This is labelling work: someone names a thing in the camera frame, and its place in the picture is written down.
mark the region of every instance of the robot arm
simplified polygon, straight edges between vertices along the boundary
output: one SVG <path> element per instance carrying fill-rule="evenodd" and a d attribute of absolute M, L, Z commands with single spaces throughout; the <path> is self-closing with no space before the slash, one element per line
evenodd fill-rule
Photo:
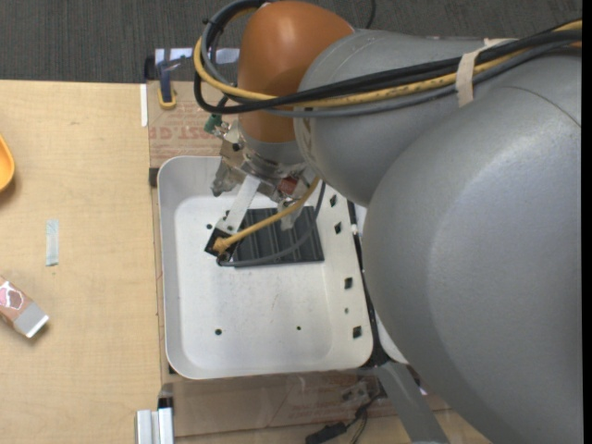
<path fill-rule="evenodd" d="M 238 88 L 195 52 L 198 103 L 240 114 L 213 192 L 257 179 L 293 221 L 319 178 L 367 206 L 370 297 L 422 378 L 494 442 L 583 442 L 581 20 L 482 51 L 459 107 L 482 46 L 262 6 Z M 207 105 L 201 79 L 238 105 Z"/>

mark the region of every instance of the gray carpet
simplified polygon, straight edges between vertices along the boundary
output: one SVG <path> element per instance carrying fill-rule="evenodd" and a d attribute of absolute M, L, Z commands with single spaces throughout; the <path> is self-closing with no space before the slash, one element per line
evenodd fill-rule
<path fill-rule="evenodd" d="M 0 79 L 140 82 L 156 47 L 194 45 L 233 0 L 0 0 Z M 308 0 L 364 25 L 367 0 Z M 376 0 L 372 28 L 525 36 L 582 15 L 583 0 Z M 240 29 L 227 31 L 236 44 Z"/>

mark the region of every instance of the green connector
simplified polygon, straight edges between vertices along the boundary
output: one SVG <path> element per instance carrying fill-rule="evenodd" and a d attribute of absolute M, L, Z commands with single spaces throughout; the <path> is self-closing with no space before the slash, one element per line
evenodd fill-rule
<path fill-rule="evenodd" d="M 210 135 L 214 135 L 216 127 L 220 127 L 221 125 L 222 116 L 220 114 L 212 114 L 205 122 L 205 125 L 203 125 L 203 131 Z"/>

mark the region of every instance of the black plug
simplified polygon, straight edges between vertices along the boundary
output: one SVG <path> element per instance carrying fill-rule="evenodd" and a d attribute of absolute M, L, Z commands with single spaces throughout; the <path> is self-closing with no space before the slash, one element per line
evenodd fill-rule
<path fill-rule="evenodd" d="M 326 425 L 320 431 L 311 434 L 306 437 L 306 444 L 322 444 L 332 438 L 341 436 L 347 432 L 348 428 L 343 423 L 337 423 L 336 425 Z"/>

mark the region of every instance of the wooden table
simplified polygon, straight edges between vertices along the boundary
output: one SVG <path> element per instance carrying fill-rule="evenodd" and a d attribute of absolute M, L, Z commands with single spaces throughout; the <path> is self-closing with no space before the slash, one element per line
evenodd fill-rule
<path fill-rule="evenodd" d="M 154 144 L 163 137 L 201 135 L 166 131 L 173 116 L 149 131 L 140 106 L 138 85 L 0 81 L 0 133 L 17 165 L 0 193 L 0 275 L 50 315 L 34 339 L 0 325 L 0 442 L 131 444 L 135 412 L 156 405 L 162 355 L 148 168 L 160 164 L 167 147 Z M 191 117 L 184 110 L 179 119 Z M 48 219 L 59 220 L 54 266 L 45 265 Z M 454 412 L 438 419 L 455 443 L 487 443 Z M 303 442 L 318 428 L 178 442 Z M 371 442 L 408 438 L 390 416 L 370 420 L 360 443 Z"/>

